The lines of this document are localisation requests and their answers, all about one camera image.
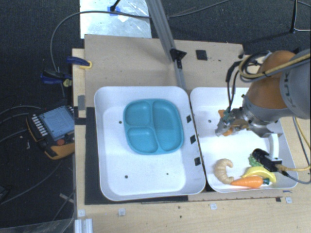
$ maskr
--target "toy banana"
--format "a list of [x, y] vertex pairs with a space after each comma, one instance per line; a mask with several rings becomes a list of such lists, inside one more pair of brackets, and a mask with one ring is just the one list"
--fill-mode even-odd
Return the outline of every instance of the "toy banana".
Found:
[[276, 175], [272, 172], [269, 172], [267, 169], [265, 169], [262, 166], [252, 166], [250, 167], [245, 174], [242, 176], [242, 178], [253, 176], [253, 175], [259, 175], [264, 178], [269, 178], [269, 180], [273, 183], [276, 182]]

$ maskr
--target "black mat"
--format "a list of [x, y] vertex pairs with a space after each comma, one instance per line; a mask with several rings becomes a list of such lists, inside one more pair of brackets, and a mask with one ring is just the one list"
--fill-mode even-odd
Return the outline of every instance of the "black mat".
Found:
[[95, 109], [86, 109], [86, 168], [85, 168], [85, 204], [111, 204], [129, 202], [169, 202], [187, 201], [188, 196], [174, 196], [143, 200], [115, 202], [107, 199], [101, 192], [99, 180], [98, 151]]

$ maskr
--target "black floor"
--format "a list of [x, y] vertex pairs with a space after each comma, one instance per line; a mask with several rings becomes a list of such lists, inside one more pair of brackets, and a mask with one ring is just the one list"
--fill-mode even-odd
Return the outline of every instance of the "black floor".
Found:
[[[220, 1], [162, 0], [168, 15]], [[291, 0], [232, 0], [171, 18], [169, 23], [175, 39], [241, 43], [246, 53], [303, 50], [310, 47], [310, 32], [289, 33], [293, 6]], [[0, 0], [0, 112], [17, 105], [49, 106], [62, 98], [60, 87], [42, 84], [40, 73], [45, 68], [52, 70], [49, 44], [54, 28], [78, 11], [79, 0]], [[298, 5], [296, 26], [310, 28], [310, 7]], [[55, 36], [53, 53], [62, 72], [69, 73], [65, 58], [71, 49], [81, 47], [79, 18], [74, 17]], [[69, 103], [70, 95], [71, 90], [66, 90]], [[0, 115], [0, 123], [31, 111], [12, 110]], [[0, 124], [0, 141], [25, 128], [24, 116]], [[0, 143], [0, 186], [10, 189], [10, 199], [44, 179], [58, 164], [40, 151], [28, 133], [21, 133]], [[72, 157], [68, 157], [40, 186], [0, 205], [0, 228], [51, 221], [64, 202], [59, 194], [69, 195], [72, 190]], [[72, 210], [72, 204], [66, 204], [56, 219], [71, 217]]]

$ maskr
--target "toy carrot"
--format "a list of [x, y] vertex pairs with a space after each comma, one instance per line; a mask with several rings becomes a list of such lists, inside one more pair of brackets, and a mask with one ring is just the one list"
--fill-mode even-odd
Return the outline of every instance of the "toy carrot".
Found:
[[251, 188], [258, 188], [263, 183], [269, 184], [269, 179], [263, 179], [260, 176], [248, 176], [231, 182], [231, 185], [247, 186]]

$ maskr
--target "black connector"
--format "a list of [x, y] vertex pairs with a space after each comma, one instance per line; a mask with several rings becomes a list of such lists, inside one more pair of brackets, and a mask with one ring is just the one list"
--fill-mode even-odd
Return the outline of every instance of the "black connector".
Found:
[[278, 172], [276, 164], [282, 164], [281, 160], [271, 160], [270, 158], [268, 158], [269, 153], [261, 149], [255, 149], [252, 155], [256, 159], [256, 161], [263, 164], [263, 167], [270, 172]]

